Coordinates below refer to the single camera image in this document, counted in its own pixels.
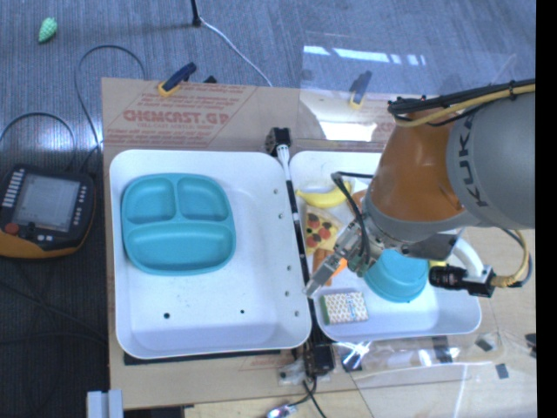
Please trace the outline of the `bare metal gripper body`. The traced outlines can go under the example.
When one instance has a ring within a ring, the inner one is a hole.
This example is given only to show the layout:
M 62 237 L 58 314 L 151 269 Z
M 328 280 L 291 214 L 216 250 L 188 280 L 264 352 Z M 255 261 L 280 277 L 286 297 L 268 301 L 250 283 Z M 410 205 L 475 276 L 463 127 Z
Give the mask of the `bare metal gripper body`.
M 363 277 L 385 250 L 401 253 L 404 245 L 381 231 L 370 218 L 355 219 L 337 238 L 333 261 L 337 267 Z

